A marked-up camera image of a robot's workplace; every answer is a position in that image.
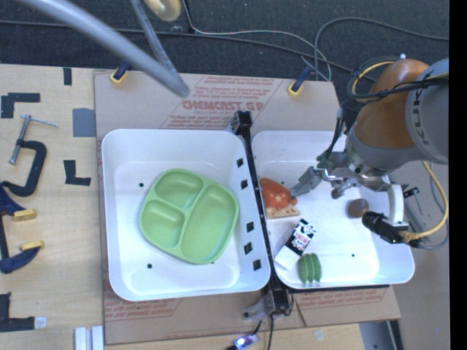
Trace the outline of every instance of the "cardboard box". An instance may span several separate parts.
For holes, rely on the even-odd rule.
[[[228,129],[235,111],[252,113],[252,135],[261,131],[333,131],[339,103],[332,83],[305,82],[289,96],[291,79],[182,74],[192,90],[181,100],[146,74],[130,71],[114,85],[111,71],[96,71],[96,133],[99,205],[104,280],[106,344],[171,338],[250,333],[257,322],[242,310],[257,303],[261,292],[128,302],[109,284],[103,201],[101,142],[118,128]],[[276,329],[316,327],[400,317],[392,287],[336,289],[294,294],[290,316],[278,318]]]

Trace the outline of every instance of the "green plate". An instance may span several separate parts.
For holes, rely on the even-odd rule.
[[[212,263],[227,247],[239,203],[226,187],[192,171],[163,172],[151,186],[139,228],[159,249],[195,264]]]

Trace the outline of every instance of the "black fabric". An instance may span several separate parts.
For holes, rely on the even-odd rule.
[[[70,0],[116,28],[140,29],[128,0]],[[193,25],[200,31],[287,31],[313,42],[326,23],[345,17],[366,18],[431,36],[449,37],[449,0],[187,0]],[[0,0],[0,19],[54,22],[42,13],[11,0]],[[207,39],[192,32],[184,11],[173,23],[148,11],[159,39],[182,73],[225,74],[296,79],[305,64],[300,55],[255,44]],[[150,53],[144,34],[126,36]],[[237,35],[312,54],[312,48],[280,34]],[[400,55],[432,64],[449,57],[449,42],[357,20],[327,27],[318,48],[332,66],[332,78],[343,101],[350,73],[382,55]],[[0,61],[40,66],[116,69],[122,59],[71,29],[0,23]],[[327,74],[320,63],[319,69]]]

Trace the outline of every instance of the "white tray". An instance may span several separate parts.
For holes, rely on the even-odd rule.
[[[258,176],[273,179],[291,188],[310,166],[316,167],[316,157],[331,143],[333,133],[321,131],[264,131],[252,140]],[[344,137],[334,150],[342,151]],[[300,220],[314,226],[316,234],[306,252],[320,258],[323,277],[319,284],[304,284],[298,270],[288,271],[275,263],[278,277],[293,289],[359,287],[407,282],[414,273],[414,260],[406,244],[389,244],[366,229],[361,219],[346,214],[347,204],[365,198],[372,211],[386,215],[389,199],[383,192],[365,187],[352,188],[337,200],[331,197],[331,184],[321,182],[313,191],[298,196],[297,217],[268,219],[271,252],[275,255]]]
[[[116,130],[102,141],[109,280],[125,300],[256,291],[271,267],[244,145],[227,131]],[[159,174],[184,168],[225,185],[239,201],[227,248],[212,264],[193,265],[151,245],[138,216]]]

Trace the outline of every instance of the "black hole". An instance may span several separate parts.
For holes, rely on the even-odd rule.
[[[259,270],[261,268],[261,260],[255,260],[253,262],[253,270],[256,271],[256,270]]]
[[[253,250],[253,246],[251,245],[251,243],[249,242],[248,244],[246,244],[245,246],[243,246],[243,250],[245,251],[245,254],[248,254],[249,252],[251,252]]]

